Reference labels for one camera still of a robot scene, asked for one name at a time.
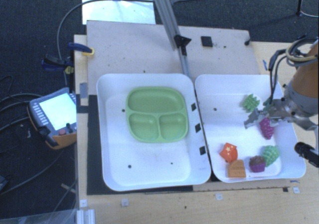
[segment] green toy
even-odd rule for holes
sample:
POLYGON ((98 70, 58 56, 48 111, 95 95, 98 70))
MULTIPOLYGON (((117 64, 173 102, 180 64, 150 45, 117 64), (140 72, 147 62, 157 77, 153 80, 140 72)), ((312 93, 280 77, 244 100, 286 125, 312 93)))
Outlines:
POLYGON ((257 97, 254 97, 253 94, 250 94, 244 101, 243 107, 249 111, 252 112, 258 105, 260 100, 257 100, 257 97))
POLYGON ((276 146, 268 145, 263 152, 263 158, 266 161, 266 167, 271 165, 279 157, 279 150, 276 146))

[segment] red button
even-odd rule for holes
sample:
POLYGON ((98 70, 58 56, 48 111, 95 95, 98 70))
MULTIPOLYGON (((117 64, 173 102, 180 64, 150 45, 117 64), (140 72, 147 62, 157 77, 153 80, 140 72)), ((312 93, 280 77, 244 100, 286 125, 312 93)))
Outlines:
POLYGON ((66 130, 64 128, 59 130, 59 135, 65 135, 66 134, 66 130))

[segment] green plate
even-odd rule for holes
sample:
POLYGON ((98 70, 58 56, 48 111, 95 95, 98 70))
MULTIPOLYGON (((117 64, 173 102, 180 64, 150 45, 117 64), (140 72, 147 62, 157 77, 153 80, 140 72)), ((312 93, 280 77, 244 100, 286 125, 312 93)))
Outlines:
POLYGON ((175 142, 188 132, 184 97, 172 88, 132 90, 126 99, 126 114, 131 135, 142 142, 175 142))

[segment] black bracket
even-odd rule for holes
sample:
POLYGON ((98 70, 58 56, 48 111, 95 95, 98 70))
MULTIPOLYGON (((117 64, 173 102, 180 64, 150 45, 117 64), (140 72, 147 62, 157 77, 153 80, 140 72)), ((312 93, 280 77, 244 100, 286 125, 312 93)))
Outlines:
POLYGON ((174 40, 175 40, 175 44, 176 44, 177 48, 181 49, 182 55, 187 56, 186 45, 189 44, 191 39, 184 37, 184 36, 181 36, 181 35, 176 35, 176 36, 174 36, 174 40))

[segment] purple grape toy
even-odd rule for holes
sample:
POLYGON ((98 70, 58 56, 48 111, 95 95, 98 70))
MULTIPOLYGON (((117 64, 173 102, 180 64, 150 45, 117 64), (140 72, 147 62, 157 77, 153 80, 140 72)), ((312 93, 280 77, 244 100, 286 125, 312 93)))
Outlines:
POLYGON ((269 140, 274 134, 275 128, 270 126, 270 119, 264 118, 261 122, 259 122, 260 129, 263 133, 263 136, 269 140))

